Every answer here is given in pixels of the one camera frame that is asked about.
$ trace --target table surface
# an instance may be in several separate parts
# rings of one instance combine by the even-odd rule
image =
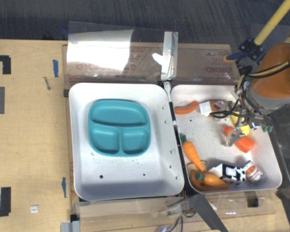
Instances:
[[[5,113],[0,114],[0,189],[11,187],[11,213],[0,217],[0,231],[60,231],[70,221],[72,199],[66,101],[63,96],[63,46],[66,41],[0,40],[0,55],[11,58],[11,74],[2,74]],[[59,65],[54,76],[53,60]],[[50,90],[44,77],[47,77]],[[66,178],[67,192],[61,186]],[[269,215],[223,219],[229,231],[290,231],[282,202],[271,196]],[[30,206],[39,212],[31,213]],[[125,231],[157,231],[159,226]],[[81,224],[91,231],[92,224]],[[184,224],[185,232],[207,231],[204,222]]]

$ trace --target blue plate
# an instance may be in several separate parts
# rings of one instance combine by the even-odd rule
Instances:
[[[146,109],[127,100],[98,100],[88,114],[91,147],[106,156],[128,157],[145,153],[150,145]]]

